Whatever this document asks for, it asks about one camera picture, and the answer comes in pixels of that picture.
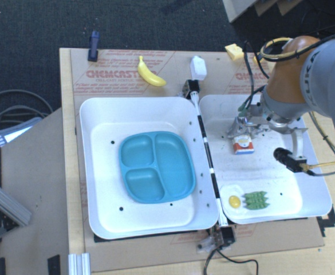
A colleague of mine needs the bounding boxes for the brown cardboard board red print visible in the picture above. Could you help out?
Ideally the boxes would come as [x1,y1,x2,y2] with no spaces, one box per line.
[69,48,326,272]

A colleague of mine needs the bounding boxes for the white plastic tray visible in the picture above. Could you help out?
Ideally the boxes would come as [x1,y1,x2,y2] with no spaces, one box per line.
[79,96,220,240]
[198,93,333,225]

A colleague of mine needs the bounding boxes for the yellow banana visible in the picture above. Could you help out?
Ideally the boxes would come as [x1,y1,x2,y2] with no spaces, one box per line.
[137,55,167,87]

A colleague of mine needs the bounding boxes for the white fried egg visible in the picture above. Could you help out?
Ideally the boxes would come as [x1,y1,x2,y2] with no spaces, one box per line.
[219,184,249,215]

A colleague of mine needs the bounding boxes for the black block with thin wires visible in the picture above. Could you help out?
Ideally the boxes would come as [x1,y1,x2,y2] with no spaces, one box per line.
[181,79,201,100]
[196,226,237,252]

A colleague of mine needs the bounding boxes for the blue divided plate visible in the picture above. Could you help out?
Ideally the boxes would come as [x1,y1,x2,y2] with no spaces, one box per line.
[118,131,197,205]

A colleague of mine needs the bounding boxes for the yellow cheese wedge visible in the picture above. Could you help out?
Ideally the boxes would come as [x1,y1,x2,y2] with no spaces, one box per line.
[224,43,245,61]

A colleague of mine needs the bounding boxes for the orange and white carton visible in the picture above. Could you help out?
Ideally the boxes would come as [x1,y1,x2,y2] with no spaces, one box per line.
[231,136,255,155]

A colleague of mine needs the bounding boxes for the black cylinder on white bracket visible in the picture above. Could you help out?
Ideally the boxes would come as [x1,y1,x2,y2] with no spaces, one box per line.
[273,127,309,173]

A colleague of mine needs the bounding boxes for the white bottle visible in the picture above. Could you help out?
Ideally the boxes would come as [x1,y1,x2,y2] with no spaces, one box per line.
[190,55,208,81]

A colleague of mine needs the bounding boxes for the green pea pods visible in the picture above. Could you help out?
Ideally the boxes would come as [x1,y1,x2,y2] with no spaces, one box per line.
[243,190,271,211]

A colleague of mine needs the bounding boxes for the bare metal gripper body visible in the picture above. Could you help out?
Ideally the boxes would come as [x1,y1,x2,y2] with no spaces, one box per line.
[240,104,297,135]

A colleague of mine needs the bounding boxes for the thin black and white rod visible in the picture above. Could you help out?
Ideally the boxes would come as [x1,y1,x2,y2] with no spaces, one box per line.
[190,91,228,226]

